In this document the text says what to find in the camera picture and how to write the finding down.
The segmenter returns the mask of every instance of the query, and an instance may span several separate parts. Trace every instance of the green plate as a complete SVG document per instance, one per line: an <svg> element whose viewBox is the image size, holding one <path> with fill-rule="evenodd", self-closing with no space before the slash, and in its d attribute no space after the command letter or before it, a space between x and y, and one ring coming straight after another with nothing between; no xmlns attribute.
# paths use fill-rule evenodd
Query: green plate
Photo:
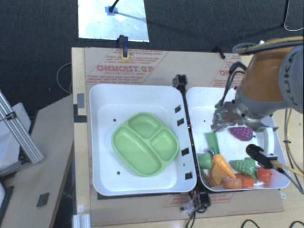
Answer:
<svg viewBox="0 0 304 228"><path fill-rule="evenodd" d="M138 113L112 134L112 147L136 173L153 176L176 156L179 142L174 133L150 113Z"/></svg>

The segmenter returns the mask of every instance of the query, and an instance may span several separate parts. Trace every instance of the cable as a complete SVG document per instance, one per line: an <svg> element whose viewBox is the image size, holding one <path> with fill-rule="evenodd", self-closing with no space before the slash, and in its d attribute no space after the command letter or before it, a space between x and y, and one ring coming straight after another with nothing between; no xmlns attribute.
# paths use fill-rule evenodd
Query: cable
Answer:
<svg viewBox="0 0 304 228"><path fill-rule="evenodd" d="M228 76L228 79L227 79L227 82L226 82L226 86L225 86L225 90L224 90L224 94L223 94L223 97L220 99L219 101L219 106L222 107L223 104L224 104L224 101L225 101L225 98L226 98L226 95L232 85L232 82L233 82L233 79L236 75L236 73L240 73L242 71L236 71L235 70L240 67L241 69L243 69L244 71L247 70L246 66L244 64L242 64L241 62L235 62L234 64L231 65L230 69L229 69L229 76Z"/></svg>
<svg viewBox="0 0 304 228"><path fill-rule="evenodd" d="M304 226L304 223L303 223L303 222L301 222L301 221L299 221L299 220L296 220L296 221L294 221L294 222L292 222L292 223L290 224L289 228L292 228L292 227L294 226L294 224L296 224L296 223L299 223L299 224L301 224L302 226Z"/></svg>
<svg viewBox="0 0 304 228"><path fill-rule="evenodd" d="M70 95L70 94L72 94L72 89L71 89L72 83L71 83L71 85L70 85L69 91L67 91L64 87L61 86L61 84L60 84L60 82L59 82L59 73L60 73L60 71L61 71L63 68L65 68L66 66L68 66L68 65L72 65L72 63L71 63L71 62L70 62L70 63L66 63L66 64L64 64L63 66L61 66L61 68L57 71L56 80L57 80L57 84L58 84L58 86L60 87L60 89L61 89L62 91L64 91L65 93L67 93L67 94Z"/></svg>
<svg viewBox="0 0 304 228"><path fill-rule="evenodd" d="M192 227L193 227L194 221L195 221L195 213L196 213L196 211L194 211L194 212L191 214L189 220L187 221L187 223L186 223L186 225L185 225L185 228L192 228Z"/></svg>
<svg viewBox="0 0 304 228"><path fill-rule="evenodd" d="M288 12L289 12L289 0L288 0L286 9L287 10L286 10L285 21L283 22L284 29L286 29L287 31L290 31L290 32L296 32L296 31L300 31L300 30L304 29L304 27L299 28L299 29L289 29L289 28L287 28L286 22L287 22L287 16L288 16Z"/></svg>
<svg viewBox="0 0 304 228"><path fill-rule="evenodd" d="M292 112L292 109L290 109L289 114L288 114L288 118L287 118L287 126L286 126L286 136L287 136L287 139L289 139L289 137L288 137L288 126L289 126L289 120L290 120L291 112ZM289 152L289 154L290 154L290 157L291 157L292 161L294 162L294 165L298 168L298 170L299 170L302 174L304 174L303 170L302 170L301 167L297 164L297 162L296 162L295 159L294 159L294 156L293 156L292 153L291 153L291 149L290 149L290 147L289 147L289 143L290 143L290 141L286 140L286 145L287 145L287 148L288 148L288 152Z"/></svg>
<svg viewBox="0 0 304 228"><path fill-rule="evenodd" d="M282 163L280 163L280 162L278 162L278 161L270 161L270 163L271 163L274 167L276 167L276 168L287 169L287 170L289 170L289 171L291 171L291 172L293 172L293 173L295 173L295 174L298 174L298 175L301 176L301 177L304 177L304 175L303 175L301 172L299 172L299 171L297 171L297 170L295 170L295 169L293 169L293 168L290 168L290 167L288 167L288 166L285 166L285 165L283 165Z"/></svg>
<svg viewBox="0 0 304 228"><path fill-rule="evenodd" d="M246 224L248 221L252 222L257 228L260 228L260 226L258 226L257 223L254 222L254 221L251 220L251 219L246 219L246 220L243 222L243 224L241 225L241 228L244 228L245 224Z"/></svg>
<svg viewBox="0 0 304 228"><path fill-rule="evenodd" d="M207 207L201 207L199 208L196 212L198 212L199 214L203 214L207 211Z"/></svg>
<svg viewBox="0 0 304 228"><path fill-rule="evenodd" d="M246 219L246 220L243 222L243 224L241 225L241 228L244 228L244 225L245 225L248 221L252 222L257 228L260 228L260 227L257 225L257 223L254 222L254 221L251 220L251 219ZM302 226L304 226L304 223L303 223L303 222L301 222L301 221L299 221L299 220L296 220L296 221L293 221L293 222L290 224L289 228L292 228L296 223L299 223L299 224L301 224Z"/></svg>
<svg viewBox="0 0 304 228"><path fill-rule="evenodd" d="M66 228L67 223L71 222L72 216L73 216L73 211L69 213L69 215L67 216L67 219L66 219L65 222L62 224L61 228Z"/></svg>
<svg viewBox="0 0 304 228"><path fill-rule="evenodd" d="M249 55L264 50L271 50L275 48L284 48L284 47L298 46L298 45L303 45L303 36L273 39L263 44L255 44L255 45L252 45L252 43L242 43L234 46L232 48L232 52L237 54Z"/></svg>
<svg viewBox="0 0 304 228"><path fill-rule="evenodd" d="M287 157L288 157L290 166L292 168L294 168L293 162L292 162L291 157L290 157L289 149L288 149L288 146L287 146L287 143L289 142L288 139L287 139L287 131L288 131L287 119L288 119L288 109L285 110L285 121L284 121L284 137L285 137L285 141L284 142L285 142L286 153L287 153ZM296 182L297 182L298 185L295 185L295 182L293 180L292 180L292 183L299 189L299 191L302 194L304 194L302 185L301 185L301 183L300 183L300 181L298 179L298 176L295 173L294 173L294 177L295 177Z"/></svg>
<svg viewBox="0 0 304 228"><path fill-rule="evenodd" d="M295 187L299 189L300 193L304 194L303 188L302 188L302 186L300 185L300 183L299 183L299 185L298 185L298 184L294 181L294 179L292 179L292 178L291 178L283 169L277 168L277 169L275 169L275 170L277 170L279 173L285 175L285 176L286 176L286 177L295 185Z"/></svg>
<svg viewBox="0 0 304 228"><path fill-rule="evenodd" d="M72 191L74 188L75 188L75 183L70 187L68 191L63 192L62 197L66 199L70 191Z"/></svg>
<svg viewBox="0 0 304 228"><path fill-rule="evenodd" d="M236 74L245 74L245 72L244 71L235 71L234 72L234 74L231 77L231 81L230 81L230 84L229 84L229 89L231 88L232 82L233 82L234 77L235 77Z"/></svg>

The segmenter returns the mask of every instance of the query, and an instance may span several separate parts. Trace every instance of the sticker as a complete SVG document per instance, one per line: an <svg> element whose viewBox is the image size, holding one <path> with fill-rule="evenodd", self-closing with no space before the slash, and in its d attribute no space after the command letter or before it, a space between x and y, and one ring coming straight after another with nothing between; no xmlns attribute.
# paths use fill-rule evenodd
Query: sticker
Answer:
<svg viewBox="0 0 304 228"><path fill-rule="evenodd" d="M77 205L77 213L82 213L85 211L84 205Z"/></svg>
<svg viewBox="0 0 304 228"><path fill-rule="evenodd" d="M281 199L283 199L283 200L287 199L287 196L285 193L281 193Z"/></svg>
<svg viewBox="0 0 304 228"><path fill-rule="evenodd" d="M37 208L45 206L48 203L49 192L41 194L37 203Z"/></svg>
<svg viewBox="0 0 304 228"><path fill-rule="evenodd" d="M179 206L183 205L184 203L189 202L190 199L191 198L188 193L172 194L172 195L170 195L169 199L167 200L164 208L179 207Z"/></svg>
<svg viewBox="0 0 304 228"><path fill-rule="evenodd" d="M210 194L211 203L229 203L233 193Z"/></svg>
<svg viewBox="0 0 304 228"><path fill-rule="evenodd" d="M86 75L87 85L131 84L141 85L168 54L166 51L129 50L127 61L121 58L121 49L111 50Z"/></svg>

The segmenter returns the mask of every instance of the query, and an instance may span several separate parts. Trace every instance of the black cable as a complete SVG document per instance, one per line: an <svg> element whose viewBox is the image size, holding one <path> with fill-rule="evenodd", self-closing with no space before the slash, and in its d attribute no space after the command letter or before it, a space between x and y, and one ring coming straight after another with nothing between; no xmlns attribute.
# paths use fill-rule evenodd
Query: black cable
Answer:
<svg viewBox="0 0 304 228"><path fill-rule="evenodd" d="M199 214L203 214L205 213L207 210L207 207L202 207L202 208L199 208L196 212L198 212Z"/></svg>
<svg viewBox="0 0 304 228"><path fill-rule="evenodd" d="M230 67L230 69L229 69L229 76L228 76L228 79L227 79L227 82L226 82L226 86L225 86L225 91L224 91L224 95L223 95L223 97L221 98L221 100L220 100L220 105L219 106L223 106L223 104L224 104L224 101L225 101L225 98L226 98L226 95L227 95L227 93L228 93L228 91L229 91L229 89L230 89L230 87L231 87L231 84L232 84L232 82L233 82L233 79L234 79L234 77L235 77L235 74L237 73L237 72L241 72L241 71L236 71L235 72L235 70L237 69L237 68L241 68L241 69L243 69L244 71L246 71L247 70L247 68L246 68L246 66L244 65L244 64L242 64L241 62L235 62L234 64L232 64L231 65L231 67Z"/></svg>
<svg viewBox="0 0 304 228"><path fill-rule="evenodd" d="M285 175L295 185L295 187L298 188L300 193L302 193L304 195L304 191L303 191L302 186L301 185L298 186L297 183L282 168L277 168L275 170L277 170L279 173Z"/></svg>
<svg viewBox="0 0 304 228"><path fill-rule="evenodd" d="M289 228L292 228L292 227L294 226L294 224L296 224L296 223L299 223L299 224L301 224L302 226L304 226L304 223L303 223L303 222L301 222L301 221L299 221L299 220L296 220L296 221L294 221L293 223L290 224Z"/></svg>
<svg viewBox="0 0 304 228"><path fill-rule="evenodd" d="M245 225L248 221L252 222L257 228L260 228L260 227L257 225L257 223L254 222L254 221L251 220L251 219L246 219L246 220L243 222L243 224L241 225L241 228L244 228L244 225ZM292 223L290 224L289 228L292 228L296 223L299 223L299 224L301 224L302 226L304 226L304 223L303 223L303 222L301 222L301 221L299 221L299 220L296 220L296 221L294 221L294 222L292 222Z"/></svg>
<svg viewBox="0 0 304 228"><path fill-rule="evenodd" d="M234 77L235 77L236 74L245 74L245 72L244 72L244 71L235 71L235 72L233 73L233 75L232 75L232 77L231 77L230 84L229 84L229 89L230 89L230 87L231 87L231 85L232 85L232 82L233 82Z"/></svg>
<svg viewBox="0 0 304 228"><path fill-rule="evenodd" d="M191 214L189 220L187 221L187 223L186 223L186 225L185 225L185 228L192 228L192 227L193 227L194 221L195 221L195 213L196 213L196 211L194 211L194 212Z"/></svg>
<svg viewBox="0 0 304 228"><path fill-rule="evenodd" d="M69 223L72 219L72 216L73 216L73 211L71 211L69 213L69 215L67 216L67 219L65 220L65 222L62 224L61 228L66 228L67 226L67 223Z"/></svg>
<svg viewBox="0 0 304 228"><path fill-rule="evenodd" d="M248 221L252 222L257 228L260 228L260 226L258 226L257 223L254 222L254 221L251 220L251 219L246 219L246 220L243 222L243 224L241 225L241 228L244 228L245 224L246 224Z"/></svg>

